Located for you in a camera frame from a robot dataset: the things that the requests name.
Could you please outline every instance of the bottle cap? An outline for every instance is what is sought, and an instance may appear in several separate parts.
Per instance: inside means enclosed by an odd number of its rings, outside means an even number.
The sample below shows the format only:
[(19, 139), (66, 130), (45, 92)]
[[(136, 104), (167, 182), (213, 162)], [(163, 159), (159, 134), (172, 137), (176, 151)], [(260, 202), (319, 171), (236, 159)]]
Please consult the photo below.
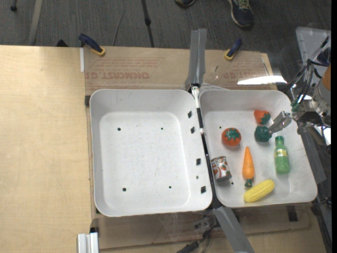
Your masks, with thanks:
[(283, 138), (282, 136), (277, 136), (277, 137), (275, 138), (275, 141), (278, 141), (278, 140), (284, 141), (284, 138)]

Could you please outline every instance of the metal rod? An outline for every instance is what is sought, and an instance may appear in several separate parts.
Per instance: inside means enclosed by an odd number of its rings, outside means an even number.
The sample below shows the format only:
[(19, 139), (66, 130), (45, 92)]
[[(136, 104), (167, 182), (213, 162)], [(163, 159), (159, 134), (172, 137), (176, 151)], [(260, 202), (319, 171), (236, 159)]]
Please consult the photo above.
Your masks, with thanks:
[(219, 207), (213, 213), (235, 252), (255, 252), (231, 208)]
[(28, 39), (29, 45), (34, 45), (35, 43), (36, 31), (37, 31), (38, 21), (40, 18), (40, 13), (41, 13), (41, 8), (42, 8), (42, 1), (43, 0), (35, 0), (33, 20), (32, 20), (31, 30), (29, 32), (29, 39)]

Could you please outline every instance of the toy tomato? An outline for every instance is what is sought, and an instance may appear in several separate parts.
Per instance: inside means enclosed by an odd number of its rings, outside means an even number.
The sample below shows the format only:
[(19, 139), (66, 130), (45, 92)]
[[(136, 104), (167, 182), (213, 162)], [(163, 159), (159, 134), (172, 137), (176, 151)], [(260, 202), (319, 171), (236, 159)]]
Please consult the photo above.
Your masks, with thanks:
[(227, 128), (222, 132), (221, 139), (228, 146), (236, 146), (241, 142), (241, 134), (236, 128)]
[(267, 124), (271, 117), (268, 111), (260, 111), (260, 110), (255, 110), (254, 116), (258, 124)]

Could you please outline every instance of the metal bar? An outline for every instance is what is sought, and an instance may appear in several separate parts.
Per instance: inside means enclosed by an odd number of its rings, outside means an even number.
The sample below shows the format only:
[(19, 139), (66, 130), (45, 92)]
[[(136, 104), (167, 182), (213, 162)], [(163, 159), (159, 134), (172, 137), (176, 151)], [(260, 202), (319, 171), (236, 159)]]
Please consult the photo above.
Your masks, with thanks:
[(190, 66), (189, 66), (189, 75), (185, 82), (186, 90), (189, 90), (192, 84), (198, 86), (203, 84), (203, 76), (206, 72), (206, 65), (205, 65), (206, 41), (207, 41), (206, 29), (199, 29), (191, 32)]
[(210, 177), (210, 183), (211, 183), (211, 189), (212, 189), (212, 196), (213, 196), (212, 207), (213, 207), (213, 209), (216, 209), (218, 207), (221, 207), (222, 205), (219, 202), (219, 200), (216, 196), (216, 191), (215, 191), (212, 164), (211, 164), (211, 159), (210, 159), (210, 155), (209, 155), (207, 144), (206, 144), (206, 138), (205, 138), (205, 134), (204, 134), (204, 126), (203, 126), (203, 121), (202, 121), (202, 113), (201, 113), (200, 103), (199, 103), (199, 87), (193, 86), (191, 90), (192, 90), (192, 95), (195, 99), (195, 106), (196, 106), (197, 113), (198, 113), (200, 134), (201, 134), (202, 144), (204, 146), (207, 168), (208, 168), (208, 171), (209, 171), (209, 177)]
[(38, 21), (40, 18), (40, 13), (41, 13), (41, 8), (42, 8), (42, 1), (43, 0), (35, 0), (33, 20), (31, 24), (31, 30), (29, 32), (29, 39), (28, 39), (29, 45), (34, 45), (35, 43), (36, 31), (37, 31)]
[(100, 253), (98, 232), (77, 235), (77, 253)]
[(235, 252), (254, 253), (232, 209), (219, 207), (213, 213)]

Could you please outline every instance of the metal bracket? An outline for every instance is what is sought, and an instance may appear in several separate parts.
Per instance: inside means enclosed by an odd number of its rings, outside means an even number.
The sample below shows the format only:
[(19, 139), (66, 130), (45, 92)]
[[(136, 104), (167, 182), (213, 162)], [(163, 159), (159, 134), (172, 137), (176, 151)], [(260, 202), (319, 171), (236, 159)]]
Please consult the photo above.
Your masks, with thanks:
[(211, 230), (216, 225), (216, 219), (214, 215), (208, 215), (202, 220), (193, 223), (195, 229), (205, 232)]
[(77, 253), (100, 253), (98, 232), (77, 235)]
[(203, 83), (206, 72), (205, 49), (207, 41), (207, 29), (198, 29), (191, 32), (190, 45), (190, 67), (189, 75), (185, 81), (185, 89), (188, 91), (191, 86), (200, 86)]
[(231, 208), (219, 207), (213, 213), (235, 252), (255, 252)]

